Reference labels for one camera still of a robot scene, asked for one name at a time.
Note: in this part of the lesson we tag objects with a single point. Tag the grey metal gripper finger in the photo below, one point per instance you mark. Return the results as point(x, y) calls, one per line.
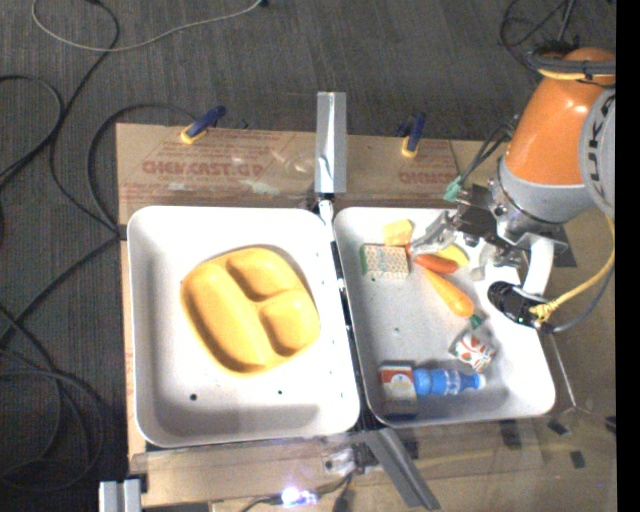
point(442, 222)
point(429, 242)

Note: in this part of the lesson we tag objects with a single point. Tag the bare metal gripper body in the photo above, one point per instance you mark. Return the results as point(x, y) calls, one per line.
point(480, 217)

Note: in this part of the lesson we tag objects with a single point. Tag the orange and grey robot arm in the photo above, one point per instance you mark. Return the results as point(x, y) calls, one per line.
point(547, 140)

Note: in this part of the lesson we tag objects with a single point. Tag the orange sausage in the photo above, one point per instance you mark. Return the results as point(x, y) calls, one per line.
point(436, 263)

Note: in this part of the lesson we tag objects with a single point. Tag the yellow cheese wedge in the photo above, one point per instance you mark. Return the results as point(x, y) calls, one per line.
point(397, 232)

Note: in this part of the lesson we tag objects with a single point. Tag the green and white patterned carton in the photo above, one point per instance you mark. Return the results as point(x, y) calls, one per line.
point(385, 260)

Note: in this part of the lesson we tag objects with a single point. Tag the orange carrot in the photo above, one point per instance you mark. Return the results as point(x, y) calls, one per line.
point(450, 295)

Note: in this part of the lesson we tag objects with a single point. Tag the white plastic tray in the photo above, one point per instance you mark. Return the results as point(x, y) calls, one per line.
point(410, 320)
point(165, 300)

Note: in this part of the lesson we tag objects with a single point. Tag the white carton with red print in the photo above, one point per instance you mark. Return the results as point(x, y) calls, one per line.
point(472, 350)

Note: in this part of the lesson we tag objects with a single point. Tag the blue plastic bottle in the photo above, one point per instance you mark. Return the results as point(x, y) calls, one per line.
point(440, 381)

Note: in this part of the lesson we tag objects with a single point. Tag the red and white carton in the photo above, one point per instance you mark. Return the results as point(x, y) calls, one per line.
point(397, 387)

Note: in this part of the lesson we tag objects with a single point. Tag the yellow divided plate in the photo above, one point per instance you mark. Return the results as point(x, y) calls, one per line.
point(235, 320)

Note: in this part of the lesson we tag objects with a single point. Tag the brown cardboard board red print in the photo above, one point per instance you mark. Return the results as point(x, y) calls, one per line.
point(210, 165)

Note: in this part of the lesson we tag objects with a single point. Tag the black cylinder on white bracket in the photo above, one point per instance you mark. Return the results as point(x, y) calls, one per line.
point(510, 300)

